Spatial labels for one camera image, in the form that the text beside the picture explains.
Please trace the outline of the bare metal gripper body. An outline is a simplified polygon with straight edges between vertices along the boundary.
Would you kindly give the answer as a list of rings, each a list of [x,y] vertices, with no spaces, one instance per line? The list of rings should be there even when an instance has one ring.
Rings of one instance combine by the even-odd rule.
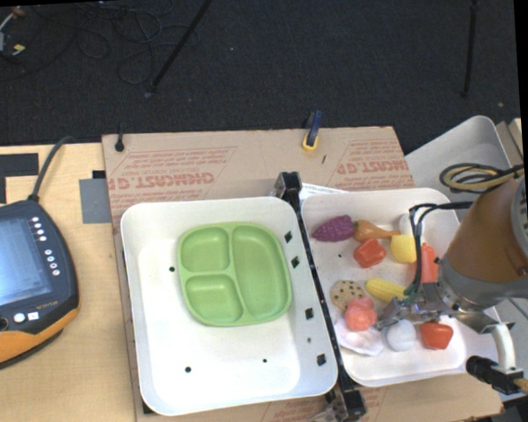
[[[441,317],[453,318],[460,313],[458,299],[449,297],[448,292],[443,291],[441,283],[421,283],[416,289],[408,288],[406,304],[409,306],[409,315],[413,310],[433,311],[435,321]]]

